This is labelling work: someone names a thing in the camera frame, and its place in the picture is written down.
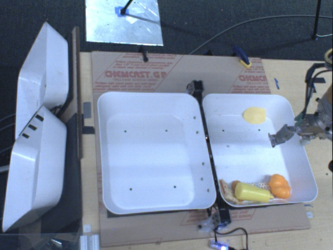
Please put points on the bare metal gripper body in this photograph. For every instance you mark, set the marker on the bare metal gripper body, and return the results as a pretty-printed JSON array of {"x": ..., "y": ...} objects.
[{"x": 310, "y": 127}]

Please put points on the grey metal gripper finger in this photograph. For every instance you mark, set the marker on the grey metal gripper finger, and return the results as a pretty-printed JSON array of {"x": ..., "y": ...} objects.
[
  {"x": 278, "y": 139},
  {"x": 288, "y": 129}
]

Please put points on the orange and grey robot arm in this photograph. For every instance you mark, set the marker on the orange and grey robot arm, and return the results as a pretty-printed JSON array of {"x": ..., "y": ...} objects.
[{"x": 328, "y": 105}]

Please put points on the white plastic tray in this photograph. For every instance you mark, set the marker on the white plastic tray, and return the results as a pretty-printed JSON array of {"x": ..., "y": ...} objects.
[
  {"x": 249, "y": 155},
  {"x": 153, "y": 152}
]

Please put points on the yellow round biscuit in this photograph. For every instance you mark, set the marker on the yellow round biscuit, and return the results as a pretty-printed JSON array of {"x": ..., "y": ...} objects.
[{"x": 254, "y": 115}]

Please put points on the orange toy pumpkin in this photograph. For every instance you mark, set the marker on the orange toy pumpkin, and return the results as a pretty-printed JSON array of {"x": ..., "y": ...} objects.
[{"x": 279, "y": 186}]

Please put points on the white foam net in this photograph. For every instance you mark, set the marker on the white foam net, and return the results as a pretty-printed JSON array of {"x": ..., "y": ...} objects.
[{"x": 261, "y": 184}]

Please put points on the yellow squeeze bottle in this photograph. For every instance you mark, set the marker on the yellow squeeze bottle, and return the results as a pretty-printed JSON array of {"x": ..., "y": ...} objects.
[{"x": 251, "y": 192}]

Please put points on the thin black rod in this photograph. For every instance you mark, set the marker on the thin black rod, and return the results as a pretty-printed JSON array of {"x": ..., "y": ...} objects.
[{"x": 208, "y": 142}]

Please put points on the toy pizza slice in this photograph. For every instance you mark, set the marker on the toy pizza slice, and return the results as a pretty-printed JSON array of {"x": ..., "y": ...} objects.
[{"x": 227, "y": 193}]

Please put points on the brown cardboard board red print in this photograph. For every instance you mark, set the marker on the brown cardboard board red print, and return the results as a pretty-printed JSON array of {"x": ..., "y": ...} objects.
[{"x": 161, "y": 72}]

